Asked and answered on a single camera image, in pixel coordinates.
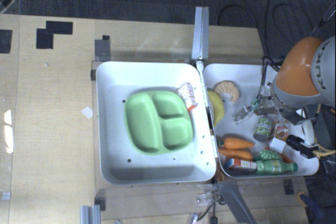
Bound orange bottle with white cap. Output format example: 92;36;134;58
268;117;291;154

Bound beige bread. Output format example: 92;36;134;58
213;80;240;103

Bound green can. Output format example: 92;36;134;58
253;116;273;143

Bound green plastic bottle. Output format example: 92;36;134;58
255;159;299;176

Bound orange and white carton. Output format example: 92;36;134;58
176;82;198;113

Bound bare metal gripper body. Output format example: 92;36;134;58
251;95;284;116

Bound green grapes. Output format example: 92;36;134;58
253;149;284;162

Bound black cylinder on white bracket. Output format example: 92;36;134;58
286;118;320;160

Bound orange carrot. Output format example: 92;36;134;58
218;148;254;162
223;136;255;150

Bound orange and yellow carton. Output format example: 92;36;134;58
224;158;258;170

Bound yellow banana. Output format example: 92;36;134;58
207;89;226;129

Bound white plastic tray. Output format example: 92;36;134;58
203;63;320;179
95;60;217;186

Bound green divided plate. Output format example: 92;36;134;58
124;90;195;155

